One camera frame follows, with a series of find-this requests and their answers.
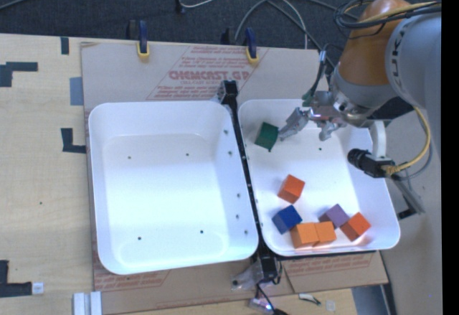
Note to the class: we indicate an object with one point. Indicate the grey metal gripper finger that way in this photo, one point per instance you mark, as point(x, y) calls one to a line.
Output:
point(294, 123)
point(328, 130)

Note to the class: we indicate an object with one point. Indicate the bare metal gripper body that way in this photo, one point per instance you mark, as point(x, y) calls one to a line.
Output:
point(328, 107)

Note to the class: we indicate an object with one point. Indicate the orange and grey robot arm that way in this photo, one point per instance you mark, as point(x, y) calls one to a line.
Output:
point(365, 55)

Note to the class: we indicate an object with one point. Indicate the green cube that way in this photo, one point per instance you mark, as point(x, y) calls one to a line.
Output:
point(266, 136)

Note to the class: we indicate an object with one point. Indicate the white plastic tray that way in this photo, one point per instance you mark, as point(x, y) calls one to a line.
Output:
point(322, 170)
point(165, 191)

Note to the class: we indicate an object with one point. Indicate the orange cube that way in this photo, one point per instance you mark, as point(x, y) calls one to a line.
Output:
point(355, 226)
point(304, 235)
point(326, 232)
point(291, 188)

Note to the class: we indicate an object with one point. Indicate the purple cube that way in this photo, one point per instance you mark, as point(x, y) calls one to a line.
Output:
point(336, 215)

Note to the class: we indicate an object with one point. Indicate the blue cube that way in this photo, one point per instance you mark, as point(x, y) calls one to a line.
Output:
point(287, 219)

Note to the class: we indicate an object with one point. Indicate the brown cardboard board red print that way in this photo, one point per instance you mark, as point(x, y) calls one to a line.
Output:
point(118, 73)

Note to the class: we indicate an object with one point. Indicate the black cylinder on white bracket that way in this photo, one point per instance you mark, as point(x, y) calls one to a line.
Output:
point(369, 163)

